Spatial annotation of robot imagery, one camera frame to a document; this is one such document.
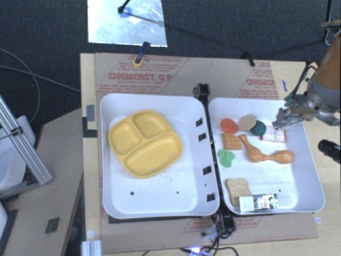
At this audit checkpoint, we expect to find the green lettuce leaf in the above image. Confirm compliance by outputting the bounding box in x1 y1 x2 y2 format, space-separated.
217 149 236 168

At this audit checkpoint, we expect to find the beige bread slice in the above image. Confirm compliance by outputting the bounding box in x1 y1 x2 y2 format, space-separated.
226 178 253 207

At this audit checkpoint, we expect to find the brown cardboard board red print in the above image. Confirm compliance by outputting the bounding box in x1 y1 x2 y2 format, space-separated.
94 52 319 247

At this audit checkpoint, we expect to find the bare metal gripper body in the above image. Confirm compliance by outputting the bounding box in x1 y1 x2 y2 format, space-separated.
285 93 341 127

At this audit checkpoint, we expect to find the thin black rod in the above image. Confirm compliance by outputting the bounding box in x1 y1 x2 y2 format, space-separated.
200 96 228 218

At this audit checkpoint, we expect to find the black cylinder on white bracket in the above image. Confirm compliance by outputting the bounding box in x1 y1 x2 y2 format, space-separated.
318 139 341 165

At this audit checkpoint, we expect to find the beige round biscuit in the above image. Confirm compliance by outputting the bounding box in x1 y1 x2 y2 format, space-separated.
237 114 257 132

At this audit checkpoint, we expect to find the dark green broccoli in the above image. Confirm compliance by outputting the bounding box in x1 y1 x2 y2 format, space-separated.
249 119 267 137

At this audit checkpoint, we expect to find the white rectangular block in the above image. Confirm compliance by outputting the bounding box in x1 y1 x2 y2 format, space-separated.
238 195 255 212

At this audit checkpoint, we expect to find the orange waffle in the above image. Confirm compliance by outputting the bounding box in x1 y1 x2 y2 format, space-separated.
222 132 243 151

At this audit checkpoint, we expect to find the red and white packet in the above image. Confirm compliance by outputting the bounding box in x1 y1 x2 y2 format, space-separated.
260 121 287 143

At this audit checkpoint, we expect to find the yellow divided plate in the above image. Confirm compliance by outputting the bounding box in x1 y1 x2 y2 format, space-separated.
107 109 184 180

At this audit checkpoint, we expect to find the black printed packet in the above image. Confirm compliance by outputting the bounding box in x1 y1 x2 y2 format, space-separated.
251 193 279 212

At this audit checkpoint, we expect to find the red tomato slice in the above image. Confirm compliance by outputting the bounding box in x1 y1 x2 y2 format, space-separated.
220 118 239 134

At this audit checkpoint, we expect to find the orange chicken drumstick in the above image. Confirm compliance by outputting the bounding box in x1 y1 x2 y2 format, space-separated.
259 149 294 165
238 133 263 163

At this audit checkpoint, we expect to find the black block with thin wires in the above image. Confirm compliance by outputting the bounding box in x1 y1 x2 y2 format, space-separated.
192 83 211 99
220 211 237 234

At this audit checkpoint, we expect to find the white plastic tray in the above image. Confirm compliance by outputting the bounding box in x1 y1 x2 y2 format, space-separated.
100 93 221 220
207 97 326 215

